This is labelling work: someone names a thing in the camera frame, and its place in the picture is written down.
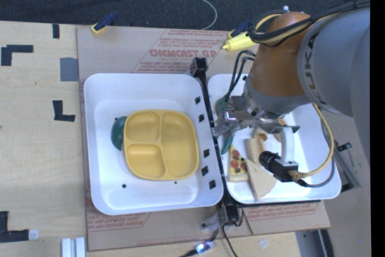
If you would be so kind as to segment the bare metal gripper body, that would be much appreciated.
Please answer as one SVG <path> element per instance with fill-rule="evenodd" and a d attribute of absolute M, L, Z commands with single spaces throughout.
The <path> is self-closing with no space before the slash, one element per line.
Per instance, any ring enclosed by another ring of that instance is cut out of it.
<path fill-rule="evenodd" d="M 266 133 L 276 133 L 288 126 L 282 114 L 268 112 L 245 96 L 231 96 L 226 107 L 226 122 L 240 124 L 242 129 L 259 128 Z"/>

